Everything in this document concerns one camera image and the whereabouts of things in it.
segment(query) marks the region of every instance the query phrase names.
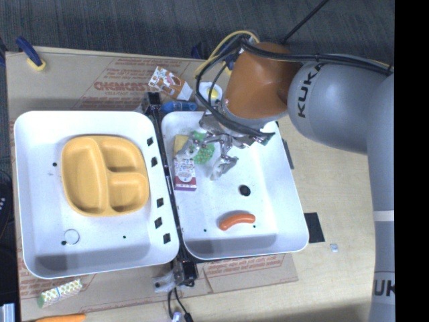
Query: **white stripe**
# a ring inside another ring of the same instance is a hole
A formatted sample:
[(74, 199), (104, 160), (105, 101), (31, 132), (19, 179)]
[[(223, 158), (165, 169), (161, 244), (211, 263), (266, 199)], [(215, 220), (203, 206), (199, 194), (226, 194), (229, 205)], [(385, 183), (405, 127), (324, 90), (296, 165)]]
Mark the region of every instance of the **white stripe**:
[(395, 211), (374, 211), (373, 217), (375, 222), (394, 222), (395, 221)]

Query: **small box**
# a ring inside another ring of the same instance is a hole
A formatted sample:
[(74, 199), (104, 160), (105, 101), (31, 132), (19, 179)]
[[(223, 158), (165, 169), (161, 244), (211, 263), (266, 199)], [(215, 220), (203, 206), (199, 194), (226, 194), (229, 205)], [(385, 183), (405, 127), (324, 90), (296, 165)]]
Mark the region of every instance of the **small box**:
[(82, 283), (80, 282), (80, 279), (51, 288), (50, 290), (41, 293), (38, 299), (38, 305), (41, 308), (49, 307), (54, 303), (63, 301), (66, 298), (78, 294), (81, 288)]
[(195, 191), (196, 175), (194, 161), (191, 158), (178, 160), (174, 158), (174, 189)]

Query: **gray carpet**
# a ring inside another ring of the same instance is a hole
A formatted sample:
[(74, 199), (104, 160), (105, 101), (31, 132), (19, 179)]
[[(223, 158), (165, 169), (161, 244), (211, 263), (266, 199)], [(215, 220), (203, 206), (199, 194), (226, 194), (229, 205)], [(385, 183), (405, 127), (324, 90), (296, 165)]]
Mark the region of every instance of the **gray carpet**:
[[(191, 57), (229, 33), (278, 42), (322, 0), (0, 0), (0, 36), (38, 46)], [(331, 0), (290, 39), (293, 53), (343, 53), (394, 63), (395, 0)], [(10, 174), (7, 87), (0, 68), (0, 170)], [(13, 229), (0, 239), (13, 245)]]

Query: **gray robot arm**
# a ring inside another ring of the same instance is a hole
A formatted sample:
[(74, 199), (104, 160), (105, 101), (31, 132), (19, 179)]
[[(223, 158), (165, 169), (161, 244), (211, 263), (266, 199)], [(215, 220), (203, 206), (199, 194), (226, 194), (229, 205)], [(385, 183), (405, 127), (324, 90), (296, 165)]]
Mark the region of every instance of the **gray robot arm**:
[(321, 144), (368, 155), (375, 224), (370, 322), (395, 321), (394, 74), (305, 64), (288, 95), (298, 131)]

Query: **white plastic tray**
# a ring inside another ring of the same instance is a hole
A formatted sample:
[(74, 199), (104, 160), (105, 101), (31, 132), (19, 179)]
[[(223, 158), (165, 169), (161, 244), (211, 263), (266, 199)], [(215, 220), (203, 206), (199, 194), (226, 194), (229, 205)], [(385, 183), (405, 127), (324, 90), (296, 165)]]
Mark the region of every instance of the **white plastic tray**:
[[(173, 112), (164, 117), (162, 133), (170, 168), (175, 135), (196, 130), (201, 117), (201, 112)], [(174, 191), (184, 243), (196, 258), (239, 258), (306, 247), (308, 228), (282, 138), (274, 122), (264, 131), (275, 132), (268, 144), (231, 149), (228, 154), (237, 156), (238, 163), (218, 180), (209, 178), (220, 156), (217, 144), (210, 162), (196, 165), (196, 191)], [(241, 185), (250, 189), (250, 195), (240, 193)], [(254, 214), (255, 223), (220, 230), (220, 220), (236, 212)]]
[[(114, 217), (87, 217), (71, 208), (62, 188), (60, 156), (64, 144), (82, 134), (116, 135), (137, 145), (150, 187), (149, 201), (142, 209)], [(154, 126), (146, 116), (27, 112), (15, 122), (15, 152), (23, 259), (35, 276), (122, 270), (165, 264), (176, 257), (176, 224)]]

